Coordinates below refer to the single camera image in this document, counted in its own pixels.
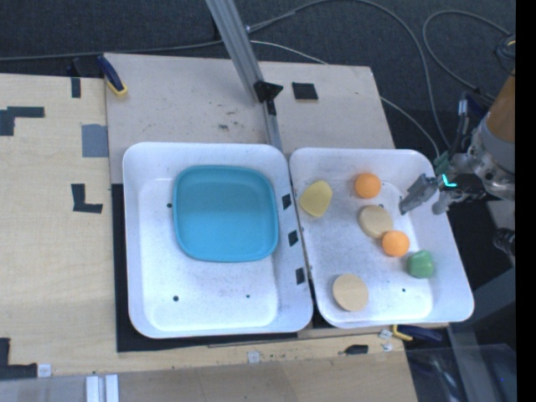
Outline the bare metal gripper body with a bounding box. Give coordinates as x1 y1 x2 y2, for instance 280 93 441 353
440 151 517 203

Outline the beige oval biscuit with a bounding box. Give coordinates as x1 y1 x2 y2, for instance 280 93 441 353
357 204 394 240

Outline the orange ball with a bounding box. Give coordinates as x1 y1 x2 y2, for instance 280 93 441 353
381 229 411 258
353 172 383 200

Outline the green toy food piece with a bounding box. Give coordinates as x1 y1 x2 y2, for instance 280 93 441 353
405 249 436 280

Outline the white plastic tray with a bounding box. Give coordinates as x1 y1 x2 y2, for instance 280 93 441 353
121 142 315 340
288 147 476 330

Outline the yellow toy food piece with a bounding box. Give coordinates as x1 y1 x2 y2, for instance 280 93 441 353
298 179 334 219

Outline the tan round biscuit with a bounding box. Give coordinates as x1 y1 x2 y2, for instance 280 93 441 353
331 273 370 313

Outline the blue plate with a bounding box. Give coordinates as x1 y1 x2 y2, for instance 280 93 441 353
172 164 280 264

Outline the pale wood board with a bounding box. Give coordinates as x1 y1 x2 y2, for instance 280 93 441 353
103 52 406 350

